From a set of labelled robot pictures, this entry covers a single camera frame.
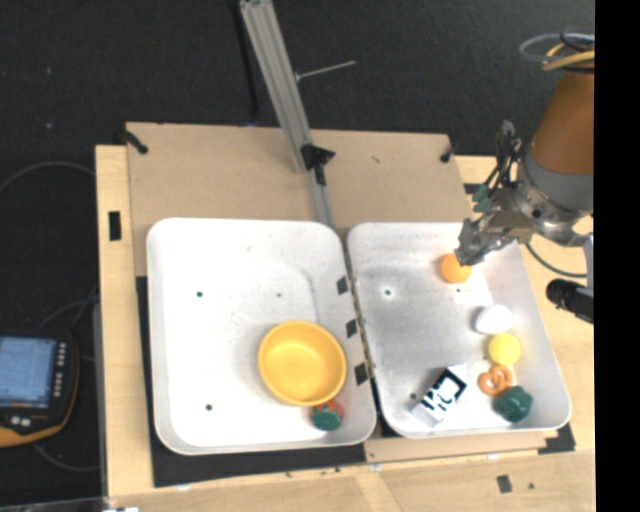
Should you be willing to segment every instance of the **yellow bowl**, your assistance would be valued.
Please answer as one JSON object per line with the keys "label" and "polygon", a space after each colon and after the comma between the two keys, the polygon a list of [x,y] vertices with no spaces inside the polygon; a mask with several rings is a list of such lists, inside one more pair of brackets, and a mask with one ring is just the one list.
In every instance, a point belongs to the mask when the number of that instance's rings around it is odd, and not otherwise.
{"label": "yellow bowl", "polygon": [[336,396],[347,377],[347,360],[338,340],[312,322],[277,325],[258,352],[262,380],[281,400],[313,406]]}

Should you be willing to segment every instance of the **orange ball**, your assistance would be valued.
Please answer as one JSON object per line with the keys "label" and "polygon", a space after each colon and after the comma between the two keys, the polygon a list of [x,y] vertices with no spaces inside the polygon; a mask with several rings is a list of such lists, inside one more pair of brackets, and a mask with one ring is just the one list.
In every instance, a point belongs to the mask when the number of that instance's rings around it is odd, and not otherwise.
{"label": "orange ball", "polygon": [[442,258],[442,263],[440,264],[442,277],[450,283],[462,283],[469,279],[472,268],[470,265],[460,265],[453,252]]}

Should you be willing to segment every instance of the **orange pretzel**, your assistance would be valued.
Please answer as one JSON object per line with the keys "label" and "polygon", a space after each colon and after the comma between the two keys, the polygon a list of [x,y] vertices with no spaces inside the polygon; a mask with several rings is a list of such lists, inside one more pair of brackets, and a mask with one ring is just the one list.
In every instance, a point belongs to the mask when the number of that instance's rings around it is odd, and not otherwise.
{"label": "orange pretzel", "polygon": [[478,386],[483,393],[496,396],[513,385],[513,373],[506,366],[494,364],[488,372],[478,377]]}

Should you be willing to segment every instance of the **black backdrop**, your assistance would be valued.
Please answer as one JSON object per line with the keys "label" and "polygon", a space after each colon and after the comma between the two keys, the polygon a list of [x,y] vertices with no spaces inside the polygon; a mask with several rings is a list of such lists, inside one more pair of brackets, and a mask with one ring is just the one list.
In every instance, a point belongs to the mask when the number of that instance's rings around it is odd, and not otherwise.
{"label": "black backdrop", "polygon": [[[126,121],[257,122],[275,115],[250,50],[259,110],[224,0],[0,0],[0,187],[21,169],[92,169]],[[523,60],[544,33],[595,32],[595,0],[275,0],[294,69],[356,66],[301,82],[312,128],[447,133],[493,154],[502,120],[529,138],[560,76]],[[34,326],[91,297],[98,275],[93,178],[48,165],[0,188],[0,326]],[[83,310],[52,322],[69,325]],[[42,443],[74,466],[98,460],[89,309],[71,423]],[[0,506],[100,493],[32,447],[0,451]]]}

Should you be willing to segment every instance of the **yellow ball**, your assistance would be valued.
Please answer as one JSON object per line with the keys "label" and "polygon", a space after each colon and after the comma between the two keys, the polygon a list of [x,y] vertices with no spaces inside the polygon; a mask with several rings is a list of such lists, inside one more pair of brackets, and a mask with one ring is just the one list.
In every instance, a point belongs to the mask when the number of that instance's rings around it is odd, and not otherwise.
{"label": "yellow ball", "polygon": [[508,332],[494,336],[488,350],[491,360],[503,366],[514,364],[522,355],[520,340]]}
{"label": "yellow ball", "polygon": [[463,283],[471,276],[472,267],[470,265],[460,265],[455,253],[451,252],[442,258],[440,272],[450,283]]}

